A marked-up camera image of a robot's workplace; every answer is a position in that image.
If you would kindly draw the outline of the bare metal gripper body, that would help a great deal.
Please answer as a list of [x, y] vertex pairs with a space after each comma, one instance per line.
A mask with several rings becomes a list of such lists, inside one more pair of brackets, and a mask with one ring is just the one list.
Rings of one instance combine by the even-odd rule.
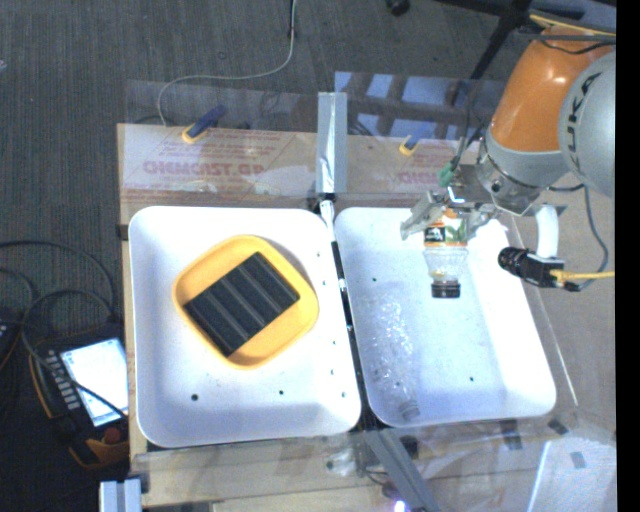
[[447, 190], [461, 207], [479, 211], [506, 212], [523, 216], [541, 194], [541, 189], [513, 179], [492, 165], [460, 165]]

